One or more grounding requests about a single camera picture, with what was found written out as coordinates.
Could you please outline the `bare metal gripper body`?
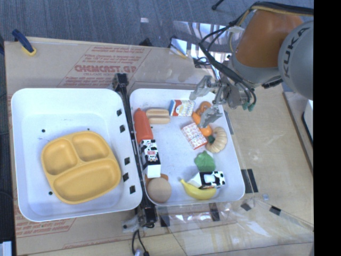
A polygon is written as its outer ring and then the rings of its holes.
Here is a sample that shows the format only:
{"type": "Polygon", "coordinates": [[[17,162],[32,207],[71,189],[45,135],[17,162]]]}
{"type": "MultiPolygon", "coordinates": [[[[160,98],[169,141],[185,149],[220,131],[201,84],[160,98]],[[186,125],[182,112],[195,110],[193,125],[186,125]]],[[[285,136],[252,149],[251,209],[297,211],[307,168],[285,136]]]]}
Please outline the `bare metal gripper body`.
{"type": "Polygon", "coordinates": [[[213,88],[215,93],[214,106],[227,104],[232,109],[236,109],[238,106],[247,109],[250,105],[250,90],[242,83],[218,81],[214,83],[213,88]]]}

